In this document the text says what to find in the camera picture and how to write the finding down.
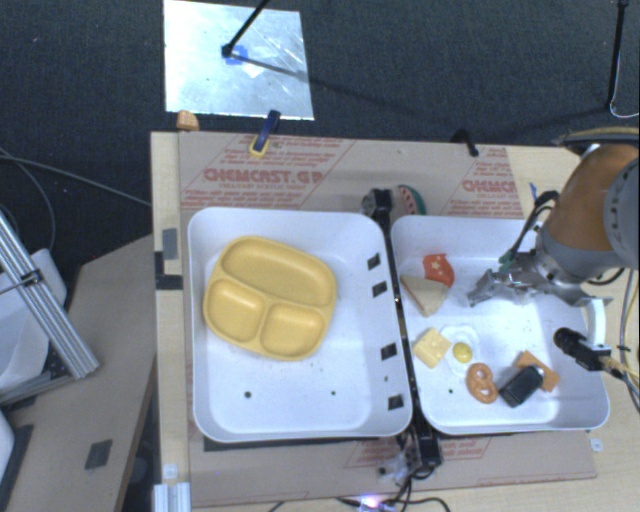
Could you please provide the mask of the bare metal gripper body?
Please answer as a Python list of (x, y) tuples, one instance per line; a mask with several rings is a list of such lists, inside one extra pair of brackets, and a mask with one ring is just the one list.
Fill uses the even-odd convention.
[(501, 256), (498, 274), (516, 290), (554, 295), (580, 307), (593, 299), (582, 284), (611, 267), (611, 251), (529, 251)]

